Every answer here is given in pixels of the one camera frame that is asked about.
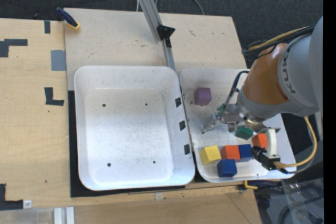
wooden table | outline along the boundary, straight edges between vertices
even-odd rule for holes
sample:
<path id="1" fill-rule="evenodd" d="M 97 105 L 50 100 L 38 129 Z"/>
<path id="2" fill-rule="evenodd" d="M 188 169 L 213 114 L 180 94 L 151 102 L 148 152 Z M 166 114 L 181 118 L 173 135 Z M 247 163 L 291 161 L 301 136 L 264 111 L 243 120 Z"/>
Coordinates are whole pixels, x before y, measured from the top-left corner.
<path id="1" fill-rule="evenodd" d="M 96 33 L 103 41 L 113 40 L 116 46 L 114 49 L 119 52 L 121 50 L 118 46 L 121 45 L 136 48 L 133 54 L 130 50 L 125 51 L 128 55 L 134 55 L 134 61 L 129 57 L 127 63 L 122 63 L 118 61 L 121 58 L 114 56 L 114 63 L 165 65 L 163 55 L 147 61 L 138 56 L 141 50 L 152 50 L 150 46 L 154 42 L 142 13 L 82 9 L 68 11 L 81 23 L 81 39 L 87 43 L 87 37 L 93 36 L 92 33 L 85 34 L 85 30 L 89 33 L 86 18 L 92 18 L 86 16 L 89 12 L 105 16 L 107 22 L 115 18 L 112 24 L 122 23 L 127 26 L 122 22 L 123 18 L 127 18 L 128 22 L 138 26 L 136 29 L 125 29 L 133 40 L 132 43 L 124 38 L 123 33 L 120 36 L 114 33 L 102 36 L 101 33 L 105 33 L 102 30 Z M 177 73 L 187 67 L 246 68 L 231 17 L 179 14 L 160 16 L 164 25 L 176 28 L 171 42 Z M 0 183 L 7 184 L 6 200 L 31 200 L 34 208 L 76 206 L 76 219 L 82 216 L 80 223 L 89 223 L 89 220 L 85 222 L 84 219 L 92 219 L 93 216 L 86 216 L 88 207 L 99 211 L 108 204 L 115 204 L 114 210 L 119 211 L 121 207 L 117 204 L 127 204 L 141 211 L 172 203 L 172 210 L 179 210 L 180 207 L 191 210 L 190 207 L 198 202 L 206 207 L 208 201 L 216 201 L 218 210 L 224 210 L 225 204 L 227 210 L 224 211 L 246 214 L 245 218 L 260 223 L 253 192 L 247 190 L 240 194 L 237 184 L 241 182 L 191 182 L 184 190 L 160 193 L 160 201 L 157 201 L 158 194 L 155 192 L 70 197 L 67 91 L 71 88 L 71 83 L 69 84 L 67 73 L 71 68 L 76 68 L 76 65 L 71 67 L 67 62 L 67 71 L 52 71 L 50 53 L 52 50 L 65 50 L 66 40 L 69 42 L 75 35 L 78 33 L 64 26 L 63 22 L 50 22 L 50 34 L 46 34 L 45 22 L 42 20 L 0 19 L 0 41 L 28 40 L 28 46 L 10 46 L 8 57 L 0 58 Z M 155 54 L 160 55 L 162 48 L 159 45 L 156 48 Z M 53 87 L 54 99 L 64 100 L 64 105 L 46 105 L 45 87 Z M 235 200 L 245 201 L 248 206 L 238 204 Z M 228 204 L 236 209 L 228 209 Z M 163 214 L 171 213 L 164 208 L 160 210 Z"/>

toy block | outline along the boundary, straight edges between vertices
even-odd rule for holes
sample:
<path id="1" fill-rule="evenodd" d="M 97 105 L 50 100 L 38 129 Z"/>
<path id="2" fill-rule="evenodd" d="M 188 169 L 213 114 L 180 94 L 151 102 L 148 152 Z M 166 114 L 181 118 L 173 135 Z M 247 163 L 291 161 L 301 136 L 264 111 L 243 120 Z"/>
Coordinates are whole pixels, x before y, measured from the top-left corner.
<path id="1" fill-rule="evenodd" d="M 220 149 L 222 159 L 234 159 L 236 162 L 240 160 L 239 148 L 237 145 L 226 145 Z"/>
<path id="2" fill-rule="evenodd" d="M 197 105 L 208 105 L 211 99 L 210 88 L 197 88 L 194 92 L 194 101 Z"/>
<path id="3" fill-rule="evenodd" d="M 267 136 L 264 133 L 256 134 L 252 137 L 253 146 L 264 147 L 267 150 Z"/>
<path id="4" fill-rule="evenodd" d="M 239 126 L 236 130 L 236 137 L 240 137 L 242 139 L 248 140 L 253 136 L 253 131 L 250 128 Z"/>
<path id="5" fill-rule="evenodd" d="M 202 163 L 204 165 L 214 163 L 219 160 L 221 157 L 219 149 L 217 146 L 207 146 L 200 151 L 200 156 L 202 159 Z"/>
<path id="6" fill-rule="evenodd" d="M 233 177 L 237 173 L 237 166 L 234 159 L 221 159 L 217 164 L 219 177 Z"/>
<path id="7" fill-rule="evenodd" d="M 239 162 L 247 162 L 250 159 L 252 159 L 252 155 L 251 155 L 252 146 L 250 144 L 238 145 L 238 148 L 239 148 L 239 153 L 240 153 Z"/>

yellow cube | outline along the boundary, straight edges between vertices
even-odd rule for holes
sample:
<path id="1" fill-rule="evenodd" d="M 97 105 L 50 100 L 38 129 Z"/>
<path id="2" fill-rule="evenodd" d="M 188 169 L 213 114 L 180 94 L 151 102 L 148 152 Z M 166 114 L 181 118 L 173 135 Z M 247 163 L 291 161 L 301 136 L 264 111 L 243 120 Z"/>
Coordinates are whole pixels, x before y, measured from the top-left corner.
<path id="1" fill-rule="evenodd" d="M 200 156 L 203 165 L 214 163 L 215 161 L 221 159 L 221 153 L 217 146 L 207 146 L 200 151 Z"/>

red block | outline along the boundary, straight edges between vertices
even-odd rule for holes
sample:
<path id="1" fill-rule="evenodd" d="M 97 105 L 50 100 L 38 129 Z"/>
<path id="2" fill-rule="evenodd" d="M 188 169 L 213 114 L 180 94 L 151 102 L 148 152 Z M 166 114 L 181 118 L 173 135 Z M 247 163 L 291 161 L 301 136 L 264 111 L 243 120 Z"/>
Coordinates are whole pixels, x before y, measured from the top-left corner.
<path id="1" fill-rule="evenodd" d="M 226 145 L 220 150 L 222 159 L 240 160 L 239 147 L 237 145 Z"/>
<path id="2" fill-rule="evenodd" d="M 267 150 L 267 137 L 266 134 L 260 133 L 252 137 L 253 146 L 264 147 Z"/>

white tray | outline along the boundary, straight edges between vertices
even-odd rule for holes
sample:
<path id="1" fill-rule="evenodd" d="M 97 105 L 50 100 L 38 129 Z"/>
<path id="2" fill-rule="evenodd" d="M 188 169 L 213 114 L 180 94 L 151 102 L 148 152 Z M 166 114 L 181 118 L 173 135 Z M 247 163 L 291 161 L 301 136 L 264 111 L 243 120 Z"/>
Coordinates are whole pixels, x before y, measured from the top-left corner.
<path id="1" fill-rule="evenodd" d="M 217 107 L 225 102 L 233 81 L 240 71 L 242 71 L 242 69 L 188 68 L 181 73 L 181 87 L 185 98 L 186 116 L 188 118 L 198 171 L 205 180 L 213 183 L 237 180 L 289 178 L 293 176 L 293 174 L 286 175 L 277 170 L 268 171 L 254 159 L 248 162 L 236 163 L 237 174 L 227 178 L 220 178 L 218 176 L 217 162 L 209 165 L 203 165 L 202 163 L 199 152 L 206 146 L 217 145 L 219 150 L 221 150 L 225 145 L 252 145 L 251 139 L 244 140 L 236 137 L 234 133 L 230 133 L 226 124 L 220 124 L 219 127 L 204 134 L 201 132 L 201 125 L 210 118 L 211 113 L 215 112 Z M 240 76 L 238 88 L 241 88 L 245 78 L 246 74 Z M 194 104 L 194 91 L 198 87 L 210 88 L 212 100 L 208 105 L 200 106 Z M 237 95 L 234 95 L 230 103 L 235 103 L 236 100 Z M 272 119 L 266 120 L 265 125 L 281 128 L 277 133 L 277 152 L 281 156 L 282 162 L 294 163 L 295 158 L 281 116 L 277 115 Z M 287 168 L 287 170 L 293 171 L 296 170 L 296 168 Z"/>
<path id="2" fill-rule="evenodd" d="M 84 66 L 74 80 L 79 177 L 87 188 L 182 186 L 193 179 L 172 69 Z"/>

